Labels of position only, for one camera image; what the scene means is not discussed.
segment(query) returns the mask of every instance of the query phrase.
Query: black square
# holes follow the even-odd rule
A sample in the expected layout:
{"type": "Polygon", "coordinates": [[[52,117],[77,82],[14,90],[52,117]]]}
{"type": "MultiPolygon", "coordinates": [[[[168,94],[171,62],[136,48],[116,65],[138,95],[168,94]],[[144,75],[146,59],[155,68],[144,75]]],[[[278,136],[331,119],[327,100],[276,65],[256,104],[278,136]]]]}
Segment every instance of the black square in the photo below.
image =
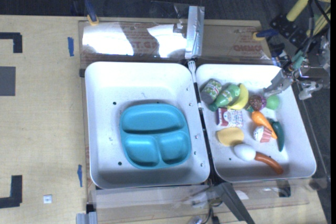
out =
{"type": "Polygon", "coordinates": [[[15,96],[15,67],[0,67],[0,96],[15,96]]]}

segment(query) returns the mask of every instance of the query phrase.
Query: yellow banana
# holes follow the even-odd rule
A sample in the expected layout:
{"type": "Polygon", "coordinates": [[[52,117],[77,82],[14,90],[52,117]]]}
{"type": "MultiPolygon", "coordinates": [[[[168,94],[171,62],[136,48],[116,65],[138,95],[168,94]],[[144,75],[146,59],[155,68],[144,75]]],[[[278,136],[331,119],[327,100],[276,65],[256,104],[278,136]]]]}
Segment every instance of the yellow banana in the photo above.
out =
{"type": "Polygon", "coordinates": [[[236,102],[234,102],[234,104],[228,105],[227,106],[228,109],[241,110],[244,108],[244,106],[246,106],[248,102],[248,90],[243,84],[240,84],[239,88],[240,88],[240,95],[238,99],[236,100],[236,102]]]}

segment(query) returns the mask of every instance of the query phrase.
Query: wooden table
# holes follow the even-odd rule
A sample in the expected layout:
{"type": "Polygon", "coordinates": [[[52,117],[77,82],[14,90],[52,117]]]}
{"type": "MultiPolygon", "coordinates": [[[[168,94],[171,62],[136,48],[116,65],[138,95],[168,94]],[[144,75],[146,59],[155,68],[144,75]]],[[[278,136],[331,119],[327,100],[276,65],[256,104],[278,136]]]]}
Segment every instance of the wooden table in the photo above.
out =
{"type": "MultiPolygon", "coordinates": [[[[79,30],[83,17],[0,16],[0,32],[23,36],[23,53],[0,39],[0,66],[16,67],[15,96],[0,96],[0,198],[23,177],[19,207],[0,209],[1,223],[76,223],[87,202],[79,30]],[[68,50],[74,40],[74,56],[68,50]],[[77,174],[82,166],[83,186],[77,174]],[[44,204],[44,195],[52,203],[44,204]]],[[[318,195],[308,204],[250,210],[256,223],[326,223],[318,195]]],[[[222,223],[237,221],[219,214],[222,223]]],[[[139,223],[187,223],[190,217],[139,223]]]]}

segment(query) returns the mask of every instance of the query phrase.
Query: blue plate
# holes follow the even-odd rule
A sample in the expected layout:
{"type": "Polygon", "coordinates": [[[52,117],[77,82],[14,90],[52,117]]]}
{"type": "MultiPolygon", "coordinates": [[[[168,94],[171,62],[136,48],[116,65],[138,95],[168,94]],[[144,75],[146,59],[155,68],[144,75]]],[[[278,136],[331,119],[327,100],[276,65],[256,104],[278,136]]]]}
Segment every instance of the blue plate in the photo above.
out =
{"type": "Polygon", "coordinates": [[[183,113],[173,105],[131,106],[121,114],[119,127],[124,153],[135,167],[171,167],[190,156],[188,125],[183,113]]]}

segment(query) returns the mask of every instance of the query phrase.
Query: egg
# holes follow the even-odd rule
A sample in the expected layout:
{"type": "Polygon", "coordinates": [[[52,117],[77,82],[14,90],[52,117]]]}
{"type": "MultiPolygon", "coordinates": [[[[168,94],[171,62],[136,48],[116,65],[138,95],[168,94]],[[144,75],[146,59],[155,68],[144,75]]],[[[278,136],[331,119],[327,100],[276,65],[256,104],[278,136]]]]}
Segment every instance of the egg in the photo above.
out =
{"type": "Polygon", "coordinates": [[[255,149],[247,144],[239,144],[234,146],[233,148],[236,156],[240,159],[242,159],[243,161],[252,161],[255,157],[257,152],[255,151],[255,149]]]}

